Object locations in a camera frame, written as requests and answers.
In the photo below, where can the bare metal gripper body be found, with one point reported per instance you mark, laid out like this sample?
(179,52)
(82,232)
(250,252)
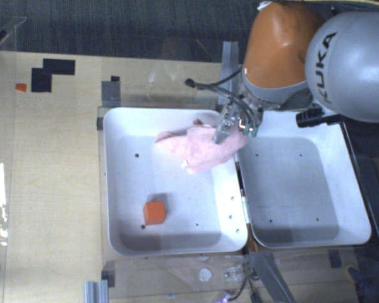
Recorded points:
(240,110)

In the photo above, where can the white plastic tray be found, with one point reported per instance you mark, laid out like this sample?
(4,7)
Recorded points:
(164,185)
(297,185)

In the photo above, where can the orange cube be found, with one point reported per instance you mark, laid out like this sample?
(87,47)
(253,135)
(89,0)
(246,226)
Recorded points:
(154,213)

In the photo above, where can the thin black and white rod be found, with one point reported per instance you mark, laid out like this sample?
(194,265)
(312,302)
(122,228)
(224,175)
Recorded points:
(244,205)

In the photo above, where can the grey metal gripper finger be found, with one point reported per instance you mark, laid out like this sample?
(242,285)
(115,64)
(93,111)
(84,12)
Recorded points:
(222,134)

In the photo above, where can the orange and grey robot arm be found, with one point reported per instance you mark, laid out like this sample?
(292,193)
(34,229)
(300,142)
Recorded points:
(281,49)

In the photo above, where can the pink cloth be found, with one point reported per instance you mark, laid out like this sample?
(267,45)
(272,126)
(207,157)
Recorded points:
(202,150)

